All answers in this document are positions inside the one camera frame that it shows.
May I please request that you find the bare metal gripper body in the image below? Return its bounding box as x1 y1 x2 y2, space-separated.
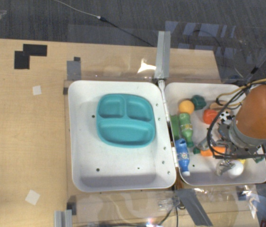
214 123 266 161

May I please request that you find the orange toy carrot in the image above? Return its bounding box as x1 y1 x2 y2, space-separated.
192 146 227 157

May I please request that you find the white plastic tray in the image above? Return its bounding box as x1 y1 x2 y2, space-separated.
164 82 266 187
68 80 177 193

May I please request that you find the blue plastic bottle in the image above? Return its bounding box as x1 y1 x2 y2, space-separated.
174 138 191 177

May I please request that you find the green plastic bottle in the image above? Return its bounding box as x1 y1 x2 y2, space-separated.
178 113 195 148

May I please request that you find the orange toy fruit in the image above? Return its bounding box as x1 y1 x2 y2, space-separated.
203 109 219 125

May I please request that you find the black and white ball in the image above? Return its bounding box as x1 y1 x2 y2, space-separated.
218 110 233 126

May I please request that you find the green toy vegetable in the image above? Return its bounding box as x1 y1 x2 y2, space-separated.
170 114 181 142

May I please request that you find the yellow ball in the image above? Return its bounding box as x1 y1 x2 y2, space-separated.
178 99 196 115

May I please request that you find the dark green toy broccoli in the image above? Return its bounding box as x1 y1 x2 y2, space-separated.
190 95 207 111

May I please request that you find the teal divided plate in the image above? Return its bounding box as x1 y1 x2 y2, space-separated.
96 93 156 148

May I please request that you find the pale wooden board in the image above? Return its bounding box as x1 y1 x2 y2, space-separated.
0 37 258 227

